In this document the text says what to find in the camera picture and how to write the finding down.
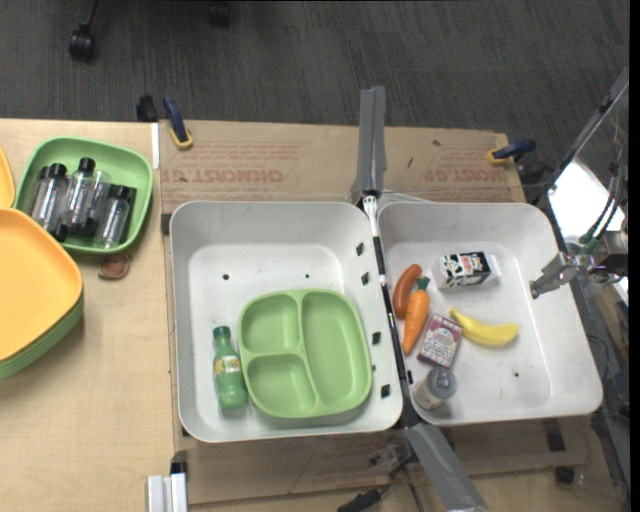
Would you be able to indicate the orange carrot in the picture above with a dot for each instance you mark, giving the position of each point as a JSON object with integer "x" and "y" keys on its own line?
{"x": 416, "y": 315}

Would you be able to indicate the yellow plate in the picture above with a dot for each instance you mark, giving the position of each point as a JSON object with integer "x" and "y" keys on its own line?
{"x": 35, "y": 280}
{"x": 5, "y": 180}

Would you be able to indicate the white plastic tray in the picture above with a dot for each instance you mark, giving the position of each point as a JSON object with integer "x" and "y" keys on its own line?
{"x": 530, "y": 370}
{"x": 280, "y": 225}

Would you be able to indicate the brown cardboard board red print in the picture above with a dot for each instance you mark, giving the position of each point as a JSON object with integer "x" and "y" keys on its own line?
{"x": 320, "y": 170}

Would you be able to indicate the white cow print milk carton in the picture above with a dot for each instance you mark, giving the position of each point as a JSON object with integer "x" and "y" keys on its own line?
{"x": 465, "y": 270}

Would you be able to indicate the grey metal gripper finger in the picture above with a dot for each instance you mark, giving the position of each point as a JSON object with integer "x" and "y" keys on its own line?
{"x": 547, "y": 286}
{"x": 556, "y": 264}

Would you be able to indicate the small white can grey lid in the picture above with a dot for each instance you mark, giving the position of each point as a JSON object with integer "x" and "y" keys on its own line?
{"x": 436, "y": 389}

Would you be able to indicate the green divided plate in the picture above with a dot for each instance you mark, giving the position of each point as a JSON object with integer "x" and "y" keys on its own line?
{"x": 325, "y": 340}

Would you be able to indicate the pink snack carton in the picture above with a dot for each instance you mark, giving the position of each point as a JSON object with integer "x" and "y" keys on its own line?
{"x": 440, "y": 341}

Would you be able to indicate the orange red sausage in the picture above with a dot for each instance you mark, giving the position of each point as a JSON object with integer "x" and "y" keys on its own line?
{"x": 403, "y": 292}

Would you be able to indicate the clear plastic bottle black cap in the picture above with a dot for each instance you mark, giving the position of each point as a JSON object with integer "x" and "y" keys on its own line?
{"x": 101, "y": 187}
{"x": 50, "y": 197}
{"x": 113, "y": 220}
{"x": 79, "y": 195}

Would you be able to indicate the yellow banana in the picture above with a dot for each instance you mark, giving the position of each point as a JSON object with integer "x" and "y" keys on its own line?
{"x": 487, "y": 332}

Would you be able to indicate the green square plate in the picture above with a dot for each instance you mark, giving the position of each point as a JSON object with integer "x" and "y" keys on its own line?
{"x": 132, "y": 170}

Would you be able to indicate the black chair caster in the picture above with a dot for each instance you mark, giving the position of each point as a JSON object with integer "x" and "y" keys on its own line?
{"x": 82, "y": 42}

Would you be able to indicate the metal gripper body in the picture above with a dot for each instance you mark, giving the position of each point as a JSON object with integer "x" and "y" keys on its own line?
{"x": 616, "y": 260}

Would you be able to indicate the green plastic bottle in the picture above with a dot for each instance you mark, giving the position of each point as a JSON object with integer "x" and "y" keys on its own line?
{"x": 230, "y": 375}

